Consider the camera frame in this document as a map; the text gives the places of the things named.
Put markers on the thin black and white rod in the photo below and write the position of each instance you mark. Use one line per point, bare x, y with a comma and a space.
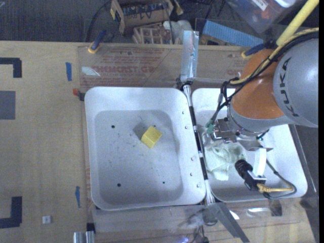
195, 125

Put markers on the brown cardboard board red print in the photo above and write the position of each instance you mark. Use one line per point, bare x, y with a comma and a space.
131, 67

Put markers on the black cylinder on white bracket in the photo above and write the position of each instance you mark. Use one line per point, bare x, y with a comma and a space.
249, 172

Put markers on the yellow cube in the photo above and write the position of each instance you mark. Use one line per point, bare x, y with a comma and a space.
151, 137

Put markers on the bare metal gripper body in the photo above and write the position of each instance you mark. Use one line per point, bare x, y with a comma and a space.
226, 131

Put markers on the pale green cloth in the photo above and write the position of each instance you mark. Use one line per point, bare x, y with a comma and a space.
221, 158

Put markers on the white plastic tray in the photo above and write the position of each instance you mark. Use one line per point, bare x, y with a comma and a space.
283, 161
141, 166

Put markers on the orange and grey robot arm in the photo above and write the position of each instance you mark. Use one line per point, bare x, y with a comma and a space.
255, 95

